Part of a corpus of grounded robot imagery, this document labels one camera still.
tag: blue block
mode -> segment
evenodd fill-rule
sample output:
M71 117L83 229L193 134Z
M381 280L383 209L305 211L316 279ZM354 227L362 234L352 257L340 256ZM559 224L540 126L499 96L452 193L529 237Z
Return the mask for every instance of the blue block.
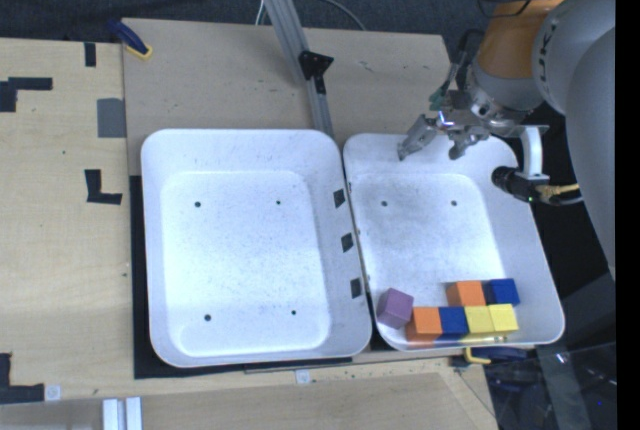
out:
M482 287L487 304L511 304L515 307L520 303L513 279L493 279L484 283Z
M440 307L438 311L440 312L442 335L436 341L460 339L469 334L464 307Z

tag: table surface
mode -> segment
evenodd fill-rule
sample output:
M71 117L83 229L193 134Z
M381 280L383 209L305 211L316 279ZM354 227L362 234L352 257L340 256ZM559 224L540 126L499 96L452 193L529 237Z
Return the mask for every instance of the table surface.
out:
M0 352L12 354L11 384L59 386L63 400L144 396L150 406L162 395L180 399L192 393L201 398L185 403L197 405L207 393L236 389L284 398L287 389L300 387L292 370L134 379L129 175L139 173L136 148L145 136L156 128L181 127L189 116L193 127L258 128L271 115L269 108L290 104L278 114L280 120L266 117L265 127L311 127L304 89L287 73L270 27L127 23L154 47L147 62L119 44L99 43L97 65L86 67L83 43L0 39L0 81L51 77L54 82L52 91L20 90L17 111L0 113ZM306 33L315 51L336 58L325 82L339 145L357 132L405 132L448 72L439 36ZM195 64L185 46L194 36L216 38ZM183 47L163 48L167 37L183 41ZM161 83L158 76L167 79ZM192 103L178 110L190 100L174 101L169 92L160 97L172 77L205 102L223 94L226 105L213 113L194 113ZM144 80L159 91L154 105L144 103L151 86ZM97 101L108 98L126 102L126 138L98 136ZM100 169L102 190L122 193L121 204L88 203L85 169ZM351 381L397 377L399 389L411 391L419 384L420 397L430 389L446 391L476 428L495 428L481 367L472 365L467 372L477 381L472 390L446 357L430 356L368 350L352 364L311 369L310 380L326 383L329 391L334 384L348 391L355 385ZM369 382L367 389L385 391L384 382ZM432 410L442 417L452 412L441 403Z

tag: metal bar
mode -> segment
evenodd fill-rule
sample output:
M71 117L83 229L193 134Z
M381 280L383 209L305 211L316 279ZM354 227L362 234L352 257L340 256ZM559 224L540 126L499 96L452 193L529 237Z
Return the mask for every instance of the metal bar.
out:
M305 80L298 61L300 53L308 50L309 47L293 0L263 1L294 80L300 85L306 85L314 127L333 136L326 95L318 94L313 79Z

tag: wooden table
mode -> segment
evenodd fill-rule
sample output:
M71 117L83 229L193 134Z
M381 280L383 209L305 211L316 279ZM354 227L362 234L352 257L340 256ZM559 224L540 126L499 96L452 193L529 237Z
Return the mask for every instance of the wooden table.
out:
M239 428L253 428L249 415L263 417L262 428L293 428L307 416L330 422L342 411L340 421L354 423L349 428L363 422L376 428L376 421L388 428L390 418L411 412L412 421L430 414L434 425L495 429L481 367L472 365L463 379L447 357L433 354L366 350L351 364L310 369L307 385L287 369L134 379L129 175L139 173L141 141L187 118L193 127L311 127L311 121L271 28L126 22L154 48L147 62L119 44L100 43L96 65L88 67L83 43L0 40L0 81L53 79L53 90L19 90L16 112L0 113L0 353L12 354L11 384L58 386L62 400L80 402L141 396L145 419L157 421L151 428L175 428L180 414L198 409L192 419L203 428L211 411L224 422L242 412ZM336 58L325 83L340 145L355 132L404 133L447 75L439 36L306 33L315 51ZM165 47L168 37L177 42L173 48ZM187 47L194 38L210 48L195 59ZM166 90L172 77L186 87L179 101ZM189 99L189 87L202 99ZM216 94L225 108L204 107ZM99 136L97 102L114 98L126 102L126 138ZM283 103L290 106L274 118L269 108ZM103 192L123 194L120 204L87 202L87 169L101 171ZM297 408L279 426L278 407L292 397Z

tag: orange block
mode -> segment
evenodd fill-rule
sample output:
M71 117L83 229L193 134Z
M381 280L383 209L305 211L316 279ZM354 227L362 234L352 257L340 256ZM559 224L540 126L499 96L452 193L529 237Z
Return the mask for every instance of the orange block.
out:
M450 306L486 306L481 281L458 281L447 288Z
M414 307L411 320L405 327L407 341L431 343L442 334L440 312L437 307Z

